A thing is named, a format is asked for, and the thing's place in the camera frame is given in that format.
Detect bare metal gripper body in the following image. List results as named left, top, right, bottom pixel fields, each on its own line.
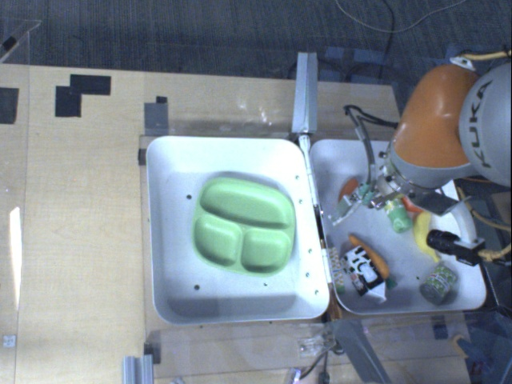
left=359, top=165, right=410, bottom=212

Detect red-brown sausage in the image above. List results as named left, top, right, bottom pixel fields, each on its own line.
left=338, top=178, right=360, bottom=203

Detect small red-orange toy food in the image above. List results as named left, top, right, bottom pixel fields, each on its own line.
left=401, top=196, right=423, bottom=215

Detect green plastic bottle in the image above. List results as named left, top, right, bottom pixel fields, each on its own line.
left=384, top=198, right=414, bottom=234

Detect yellow banana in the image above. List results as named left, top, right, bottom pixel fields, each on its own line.
left=413, top=211, right=442, bottom=264

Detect orange carrot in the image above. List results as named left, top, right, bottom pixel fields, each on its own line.
left=348, top=234, right=398, bottom=290

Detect black and white carton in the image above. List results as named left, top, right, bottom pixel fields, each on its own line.
left=342, top=246, right=389, bottom=304

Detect white plastic tray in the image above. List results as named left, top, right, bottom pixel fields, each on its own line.
left=310, top=138, right=488, bottom=316
left=145, top=135, right=331, bottom=326

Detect green divided plate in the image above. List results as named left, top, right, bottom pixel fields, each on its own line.
left=192, top=176, right=298, bottom=277

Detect green can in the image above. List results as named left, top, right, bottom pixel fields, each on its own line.
left=418, top=263, right=458, bottom=306

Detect black cylinder on white bracket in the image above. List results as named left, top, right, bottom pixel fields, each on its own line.
left=411, top=190, right=487, bottom=266

